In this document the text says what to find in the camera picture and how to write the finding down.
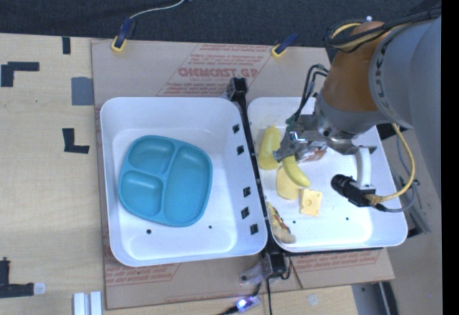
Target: white tray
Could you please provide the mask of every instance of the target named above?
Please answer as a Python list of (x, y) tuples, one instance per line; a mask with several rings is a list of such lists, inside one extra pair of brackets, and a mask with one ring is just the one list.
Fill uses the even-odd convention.
[[(240, 112), (233, 103), (223, 98), (113, 98), (103, 105), (100, 124), (110, 247), (120, 262), (134, 267), (183, 263), (253, 255), (265, 247), (268, 233)], [(185, 141), (210, 157), (209, 201), (193, 225), (150, 222), (120, 203), (124, 156), (133, 141), (146, 135)]]
[[(248, 118), (257, 152), (265, 129), (275, 125), (283, 136), (285, 120), (298, 108), (300, 98), (257, 98), (248, 107)], [(314, 99), (310, 99), (303, 113), (311, 114)], [(371, 154), (371, 183), (377, 194), (391, 194), (396, 191), (387, 164), (386, 156), (376, 128), (372, 128), (354, 142), (356, 145), (376, 146)], [(311, 181), (311, 189), (323, 192), (321, 208), (317, 217), (302, 215), (298, 200), (287, 200), (276, 192), (276, 170), (260, 169), (265, 198), (278, 211), (286, 225), (296, 236), (296, 242), (277, 244), (292, 253), (330, 250), (367, 249), (395, 246), (407, 237), (407, 223), (403, 213), (380, 212), (373, 208), (359, 208), (347, 201), (331, 188), (330, 181), (335, 174), (356, 176), (354, 156), (342, 156), (327, 149), (318, 161), (300, 164)], [(390, 208), (399, 208), (398, 199), (384, 203)]]

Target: table surface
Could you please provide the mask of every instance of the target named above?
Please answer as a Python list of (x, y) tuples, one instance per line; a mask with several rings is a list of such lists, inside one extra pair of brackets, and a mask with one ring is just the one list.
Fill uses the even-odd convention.
[[(71, 79), (92, 77), (90, 39), (0, 34), (0, 63), (39, 62), (0, 88), (0, 257), (10, 283), (45, 283), (46, 294), (0, 298), (3, 314), (71, 314), (72, 295), (104, 293), (94, 107), (72, 106)], [(88, 154), (64, 152), (63, 128)], [(318, 301), (310, 301), (315, 295)], [(273, 293), (273, 314), (357, 314), (350, 286)], [(227, 298), (105, 314), (219, 314)], [(251, 314), (269, 314), (268, 296)]]

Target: blue clip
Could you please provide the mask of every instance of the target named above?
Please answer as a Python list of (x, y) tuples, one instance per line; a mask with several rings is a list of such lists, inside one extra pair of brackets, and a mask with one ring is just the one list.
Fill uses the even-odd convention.
[(284, 55), (287, 47), (292, 45), (292, 43), (294, 43), (294, 41), (296, 41), (297, 38), (298, 38), (297, 33), (291, 34), (282, 43), (277, 44), (271, 49), (271, 55), (274, 57), (281, 57), (282, 55)]
[(112, 50), (115, 52), (121, 52), (124, 50), (124, 47), (126, 45), (126, 40), (128, 39), (128, 34), (130, 34), (133, 30), (131, 30), (131, 27), (134, 23), (134, 20), (131, 18), (126, 18), (126, 20), (123, 22), (123, 25), (120, 28), (120, 31), (118, 33), (118, 36), (115, 37), (115, 39), (112, 42)]

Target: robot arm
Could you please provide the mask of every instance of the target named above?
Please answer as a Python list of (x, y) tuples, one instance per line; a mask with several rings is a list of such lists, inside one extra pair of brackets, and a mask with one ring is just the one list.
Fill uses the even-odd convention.
[[(344, 39), (341, 30), (353, 27)], [(371, 127), (413, 128), (441, 198), (441, 9), (392, 23), (348, 22), (330, 29), (333, 59), (312, 115), (290, 118), (278, 161), (330, 147), (356, 154), (352, 141)]]

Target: cardboard box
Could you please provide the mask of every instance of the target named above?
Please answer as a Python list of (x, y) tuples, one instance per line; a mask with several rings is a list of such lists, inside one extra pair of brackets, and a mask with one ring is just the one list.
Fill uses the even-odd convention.
[[(274, 58), (269, 46), (130, 41), (116, 53), (110, 44), (111, 40), (92, 41), (107, 308), (251, 294), (254, 286), (241, 285), (240, 273), (253, 267), (258, 255), (142, 268), (126, 267), (114, 258), (108, 243), (100, 108), (105, 101), (120, 96), (219, 97), (231, 77), (247, 79), (248, 103), (258, 97), (299, 96), (309, 67), (318, 63), (329, 66), (325, 50), (289, 47), (282, 57)], [(385, 249), (316, 253), (291, 260), (295, 275), (274, 282), (271, 291), (394, 278)]]

